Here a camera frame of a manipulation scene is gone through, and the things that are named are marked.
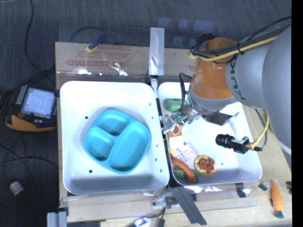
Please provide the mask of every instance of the blue divided plate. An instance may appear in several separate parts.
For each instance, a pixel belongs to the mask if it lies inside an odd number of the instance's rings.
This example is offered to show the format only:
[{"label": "blue divided plate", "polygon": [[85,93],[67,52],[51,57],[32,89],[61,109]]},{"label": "blue divided plate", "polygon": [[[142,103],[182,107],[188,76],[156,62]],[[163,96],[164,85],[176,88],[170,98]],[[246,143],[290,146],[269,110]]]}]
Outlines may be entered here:
[{"label": "blue divided plate", "polygon": [[151,133],[144,124],[114,109],[102,112],[84,137],[87,154],[119,174],[133,171],[150,143]]}]

